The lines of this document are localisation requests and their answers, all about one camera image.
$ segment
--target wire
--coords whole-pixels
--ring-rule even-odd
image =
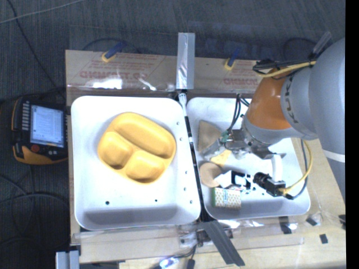
[[[173,258],[187,258],[189,256],[193,257],[196,252],[196,248],[197,248],[197,244],[194,245],[189,252],[187,252],[185,254],[175,255],[175,256],[173,256]]]
[[[18,189],[22,195],[19,195],[19,196],[14,196],[15,194],[15,191],[12,192],[11,194],[11,198],[8,198],[6,200],[2,200],[0,201],[0,205],[2,204],[5,204],[7,202],[10,202],[11,203],[11,215],[12,215],[12,218],[13,218],[13,224],[14,224],[14,227],[15,229],[18,231],[18,233],[20,234],[20,237],[16,237],[16,238],[13,238],[15,241],[23,241],[25,242],[26,240],[29,240],[33,243],[37,243],[37,244],[40,244],[41,247],[45,248],[45,246],[42,245],[42,242],[40,240],[40,233],[41,233],[41,228],[40,228],[40,220],[39,220],[39,217],[37,215],[35,215],[36,217],[36,224],[38,226],[37,230],[38,230],[38,236],[39,236],[39,240],[35,241],[34,239],[28,239],[26,236],[25,236],[25,233],[26,231],[28,230],[29,228],[29,224],[30,224],[30,220],[31,220],[31,217],[35,211],[35,202],[34,202],[34,199],[35,198],[51,198],[53,200],[57,200],[57,201],[60,201],[61,204],[65,205],[66,208],[69,210],[70,207],[68,205],[67,202],[65,202],[62,198],[56,196],[56,195],[53,195],[53,194],[49,194],[49,193],[43,193],[43,192],[36,192],[35,191],[35,184],[34,184],[34,180],[33,180],[33,172],[32,172],[32,167],[30,167],[30,179],[31,179],[31,193],[27,193],[25,190],[23,190],[20,186],[19,186],[19,182],[23,181],[25,179],[25,177],[27,176],[27,173],[24,174],[20,180],[16,183],[14,181],[12,181],[11,179],[9,179],[8,177],[5,177],[3,175],[0,175],[0,179],[6,181],[7,183],[11,184],[13,187],[14,187],[14,190]],[[25,229],[24,230],[20,230],[19,227],[17,226],[16,224],[16,219],[15,219],[15,216],[13,214],[13,202],[15,200],[23,200],[23,199],[29,199],[31,201],[31,211],[30,211],[30,215],[29,215],[29,218],[27,220],[27,223],[26,223],[26,226],[25,226]],[[61,248],[63,245],[67,245],[68,242],[69,242],[70,238],[67,236],[66,237],[66,240],[61,242],[60,244],[58,245],[54,245],[54,247],[52,249],[49,249],[49,251],[53,251],[54,249],[56,248]]]
[[[232,123],[229,126],[229,128],[227,128],[227,133],[232,131],[232,128],[234,127],[234,125],[238,121],[238,118],[240,117],[240,113],[241,113],[241,94],[237,94],[237,96],[236,96],[236,106],[234,108]]]
[[[27,238],[27,237],[13,237],[8,240],[2,241],[0,243],[0,246],[8,246],[9,244],[15,243],[15,242],[30,242],[30,243],[35,244],[42,251],[46,251],[46,248],[44,248],[42,244],[38,243],[33,238]]]
[[[287,73],[287,72],[291,72],[295,69],[301,69],[301,68],[305,68],[308,66],[313,66],[315,65],[316,61],[309,61],[309,62],[305,62],[305,63],[301,63],[301,64],[295,64],[292,66],[289,66],[287,68],[284,69],[280,69],[278,71],[272,72],[272,73],[261,73],[259,71],[255,71],[259,76],[261,76],[262,78],[269,78],[269,77],[274,77],[277,75],[281,75],[283,73]]]
[[[287,195],[289,191],[291,191],[294,187],[296,187],[300,182],[302,182],[303,180],[305,180],[311,169],[312,169],[312,166],[313,166],[313,156],[312,156],[312,152],[311,152],[311,149],[309,148],[309,145],[306,141],[303,141],[307,150],[308,150],[308,156],[309,156],[309,165],[308,165],[308,168],[305,172],[305,174],[297,181],[295,182],[293,185],[289,186],[289,187],[286,187],[286,188],[279,188],[278,190],[282,193],[283,196]]]
[[[307,156],[305,154],[304,142],[303,142],[302,139],[301,139],[301,148],[302,148],[303,158],[304,158],[304,167],[305,167],[305,171],[307,172],[307,170],[308,170],[308,162],[307,162]],[[304,180],[304,184],[303,184],[302,189],[296,195],[291,196],[290,194],[286,194],[284,197],[289,199],[289,200],[295,200],[298,196],[300,196],[304,192],[305,188],[307,187],[307,183],[308,183],[308,176]]]
[[[29,39],[28,39],[27,36],[25,35],[25,32],[24,32],[24,30],[22,29],[22,27],[21,27],[21,25],[20,25],[20,22],[18,21],[18,16],[17,16],[16,10],[15,10],[13,4],[11,3],[10,0],[6,0],[6,1],[7,1],[7,3],[9,4],[9,6],[10,6],[10,8],[11,8],[11,10],[12,10],[12,13],[13,13],[13,16],[14,16],[13,19],[16,20],[16,24],[17,24],[17,26],[18,26],[18,28],[19,28],[19,30],[20,30],[20,32],[21,32],[21,35],[22,35],[22,37],[24,37],[24,39],[25,39],[27,45],[29,46],[30,51],[32,52],[32,54],[33,54],[33,56],[34,56],[34,58],[35,58],[35,60],[37,61],[38,65],[40,66],[40,68],[41,68],[41,69],[43,70],[43,72],[45,73],[46,78],[50,81],[50,83],[51,83],[54,87],[56,87],[55,82],[53,81],[53,79],[51,78],[50,74],[47,72],[47,70],[45,69],[45,67],[44,67],[44,66],[42,65],[42,63],[40,62],[40,59],[39,59],[39,57],[37,56],[37,54],[35,53],[35,50],[34,50],[33,46],[30,44]],[[62,95],[62,93],[59,92],[59,94],[60,94],[61,97],[63,97],[63,98],[65,99],[65,96]]]
[[[68,7],[68,6],[70,6],[70,5],[74,5],[74,4],[77,4],[77,3],[80,3],[80,2],[85,2],[85,1],[90,1],[90,0],[77,0],[77,1],[73,1],[73,2],[70,2],[70,3],[64,4],[64,5],[55,6],[55,7],[53,7],[53,8],[49,8],[49,9],[45,9],[45,10],[40,10],[40,11],[35,11],[35,12],[32,12],[32,13],[23,14],[23,15],[14,17],[14,18],[10,18],[10,19],[7,19],[7,20],[0,21],[0,24],[7,23],[7,22],[11,22],[11,21],[14,21],[14,20],[17,20],[17,19],[20,19],[20,18],[24,18],[24,17],[31,16],[31,15],[36,15],[36,14],[41,14],[41,13],[53,11],[53,10],[56,10],[56,9],[61,9],[61,8]]]
[[[13,97],[10,97],[10,98],[2,100],[2,102],[4,103],[5,101],[17,100],[17,99],[19,99],[21,97],[24,97],[24,96],[40,96],[39,99],[43,99],[45,96],[51,95],[54,92],[59,93],[59,91],[64,91],[65,92],[66,88],[65,87],[55,87],[55,88],[50,89],[50,90],[48,90],[46,92],[34,92],[32,94],[23,94],[23,95],[19,95],[19,96],[13,96]]]
[[[191,255],[191,259],[193,259],[194,255],[196,253],[196,249],[197,249],[197,244],[194,246],[193,253]]]
[[[310,61],[316,61],[316,59],[301,59],[301,60],[290,60],[290,61],[282,61],[282,62],[275,62],[273,60],[270,59],[265,59],[265,60],[261,60],[259,62],[257,62],[254,66],[253,66],[253,71],[261,73],[260,70],[263,69],[280,69],[282,67],[289,67],[289,66],[293,66],[293,65],[297,65],[297,64],[302,64],[302,63],[306,63],[306,62],[310,62]]]
[[[301,37],[294,37],[294,38],[290,38],[288,40],[286,40],[282,46],[282,52],[283,52],[283,57],[284,59],[286,59],[286,50],[287,50],[287,46],[290,42],[292,41],[302,41],[302,42],[307,42],[309,44],[313,44],[313,46],[316,45],[316,42],[314,42],[313,40],[310,40],[308,38],[301,38]]]
[[[241,102],[242,102],[243,105],[249,106],[249,102],[246,99],[241,98]]]

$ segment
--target black object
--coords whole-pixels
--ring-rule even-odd
[[[284,234],[292,234],[292,229],[289,227],[290,223],[288,216],[279,217],[279,225]]]
[[[265,189],[271,196],[282,196],[279,189],[285,188],[286,183],[282,180],[276,182],[272,180],[269,174],[256,173],[253,177],[253,182],[258,184],[261,188]]]
[[[321,241],[322,244],[328,243],[328,239],[326,237],[326,234],[320,234],[319,237],[320,237],[320,241]]]
[[[13,4],[11,3],[10,0],[6,0],[6,2],[9,4],[9,6],[10,6],[10,8],[11,8],[11,10],[12,10],[13,16],[16,18],[16,17],[17,17],[17,13],[16,13],[16,10],[15,10]],[[21,32],[21,35],[24,37],[24,39],[25,39],[27,45],[29,46],[30,51],[32,52],[32,54],[33,54],[33,56],[34,56],[34,58],[35,58],[35,60],[37,61],[38,65],[40,66],[40,68],[41,68],[41,69],[43,70],[43,72],[45,73],[46,78],[50,81],[50,83],[51,83],[54,87],[57,87],[56,84],[55,84],[55,82],[54,82],[54,80],[51,78],[50,74],[49,74],[48,71],[45,69],[45,67],[42,65],[40,59],[38,58],[37,54],[35,53],[35,50],[34,50],[33,46],[31,45],[29,39],[28,39],[27,36],[25,35],[25,32],[24,32],[23,28],[21,27],[19,20],[16,19],[15,21],[16,21],[16,24],[17,24],[17,26],[18,26],[20,32]],[[65,99],[65,96],[64,96],[60,91],[59,91],[58,93]]]
[[[195,268],[195,264],[196,262],[193,259],[189,259],[187,262],[187,267],[186,269],[194,269]]]
[[[25,164],[53,164],[68,158],[66,107],[21,97],[12,113],[13,154]]]

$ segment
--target cardboard box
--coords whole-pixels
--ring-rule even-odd
[[[83,95],[170,96],[176,90],[177,57],[118,53],[105,63],[102,52],[66,51],[67,105]],[[252,95],[261,77],[255,61],[237,60],[229,71],[224,59],[195,58],[193,92]]]

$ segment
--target black cable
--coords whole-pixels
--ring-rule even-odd
[[[7,3],[9,4],[9,6],[11,7],[11,10],[12,10],[12,12],[13,12],[13,16],[16,18],[16,17],[17,17],[17,13],[16,13],[16,10],[15,10],[13,4],[11,3],[10,0],[6,0],[6,1],[7,1]],[[25,35],[25,32],[24,32],[24,30],[22,29],[22,27],[21,27],[21,25],[20,25],[19,20],[16,19],[15,21],[16,21],[16,23],[17,23],[17,26],[18,26],[19,29],[20,29],[21,35],[24,37],[24,39],[25,39],[27,45],[29,46],[30,51],[32,52],[32,54],[33,54],[35,60],[36,60],[37,63],[39,64],[40,68],[43,70],[43,72],[45,73],[47,79],[51,82],[51,84],[52,84],[54,87],[57,87],[56,84],[55,84],[55,82],[54,82],[53,79],[51,78],[50,74],[46,71],[45,67],[42,65],[42,63],[40,62],[40,59],[39,59],[38,56],[36,55],[33,46],[31,46],[29,39],[28,39],[27,36]],[[60,94],[61,97],[63,97],[63,98],[65,99],[65,96],[62,95],[61,92],[59,92],[59,94]]]
[[[27,193],[27,194],[24,194],[24,195],[15,196],[13,198],[8,198],[6,200],[1,200],[0,205],[3,204],[3,203],[9,202],[11,200],[21,200],[21,199],[31,198],[31,197],[51,198],[51,199],[60,201],[63,205],[65,205],[69,209],[68,204],[62,198],[60,198],[60,197],[58,197],[56,195],[53,195],[53,194],[50,194],[50,193],[44,193],[44,192]]]
[[[193,259],[195,253],[196,253],[196,249],[197,249],[197,244],[194,246],[194,249],[193,249],[193,253],[192,253],[192,256],[191,256],[191,259]]]
[[[16,187],[23,194],[26,194],[26,192],[16,182],[13,182],[10,178],[4,177],[3,175],[0,175],[0,178],[5,180],[7,183],[11,184],[12,186]]]
[[[26,97],[26,96],[39,96],[39,99],[43,99],[46,96],[51,95],[51,94],[53,94],[55,92],[59,93],[59,91],[65,92],[66,88],[65,87],[56,87],[56,88],[50,89],[50,90],[48,90],[46,92],[34,92],[34,93],[29,93],[29,94],[17,95],[17,96],[13,96],[13,97],[1,100],[1,104],[6,102],[6,101],[17,100],[19,98]]]
[[[257,62],[253,66],[252,69],[256,73],[265,75],[266,73],[262,72],[261,70],[295,66],[297,64],[310,63],[310,62],[314,62],[314,61],[316,61],[316,59],[308,58],[305,60],[293,60],[293,61],[284,61],[284,62],[275,62],[275,61],[267,59],[267,60],[262,60],[262,61]]]
[[[137,54],[141,54],[141,52],[132,44],[128,43],[127,41],[124,41],[124,40],[121,40],[119,38],[113,38],[113,37],[105,37],[105,38],[99,38],[99,39],[96,39],[96,40],[93,40],[91,41],[90,43],[86,44],[81,50],[82,51],[85,51],[87,50],[87,48],[89,48],[90,46],[98,43],[98,42],[101,42],[101,41],[116,41],[116,42],[125,42],[127,45],[130,45],[132,46],[136,51],[137,51]]]
[[[293,72],[290,72],[289,74],[283,76],[283,77],[278,77],[276,78],[275,76],[271,77],[274,80],[282,80],[284,78],[289,78],[289,77],[293,77],[297,72],[299,72],[301,69],[296,69]]]
[[[197,248],[197,244],[194,245],[188,253],[180,254],[180,255],[177,255],[177,256],[173,256],[173,257],[174,258],[187,258],[189,256],[193,256],[195,254],[195,252],[196,252],[196,248]]]
[[[229,128],[227,128],[228,133],[230,133],[232,131],[232,128],[234,127],[234,125],[238,121],[238,118],[240,117],[240,113],[241,113],[241,95],[237,94],[237,96],[236,96],[236,106],[234,107],[232,123],[229,126]]]
[[[41,252],[46,252],[42,244],[39,244],[35,239],[29,237],[12,237],[10,239],[0,242],[0,248],[1,247],[8,248],[13,243],[26,243],[26,244],[31,243],[31,245],[35,245],[36,249],[39,250],[38,250],[38,258],[36,259],[36,265],[34,266],[34,268],[40,268],[40,254]]]

